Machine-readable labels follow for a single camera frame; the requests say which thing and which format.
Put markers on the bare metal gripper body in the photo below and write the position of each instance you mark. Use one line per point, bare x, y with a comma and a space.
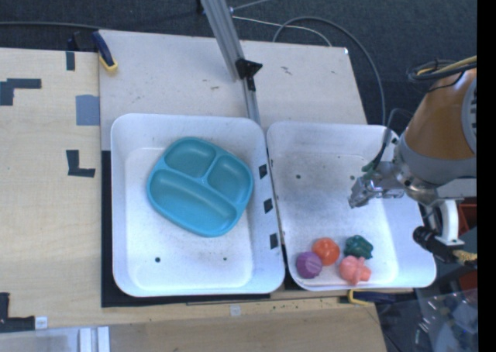
389, 181

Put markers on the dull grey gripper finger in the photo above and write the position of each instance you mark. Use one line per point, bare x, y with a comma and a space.
355, 197
366, 183

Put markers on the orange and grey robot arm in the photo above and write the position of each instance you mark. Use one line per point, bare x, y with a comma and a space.
438, 129

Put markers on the white plastic tray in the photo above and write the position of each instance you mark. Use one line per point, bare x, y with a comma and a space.
321, 195
193, 265

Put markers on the green toy broccoli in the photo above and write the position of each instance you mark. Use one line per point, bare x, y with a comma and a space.
358, 247

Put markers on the orange round toy food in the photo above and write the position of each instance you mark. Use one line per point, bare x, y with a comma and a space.
326, 251

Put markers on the pink toy food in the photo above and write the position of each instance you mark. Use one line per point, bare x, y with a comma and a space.
353, 269

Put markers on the purple round toy food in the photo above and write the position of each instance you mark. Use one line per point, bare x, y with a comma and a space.
308, 265

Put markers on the blue divided plate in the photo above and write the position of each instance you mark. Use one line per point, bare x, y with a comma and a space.
193, 195

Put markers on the black cylinder on white bracket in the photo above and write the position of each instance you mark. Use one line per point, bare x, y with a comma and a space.
449, 222

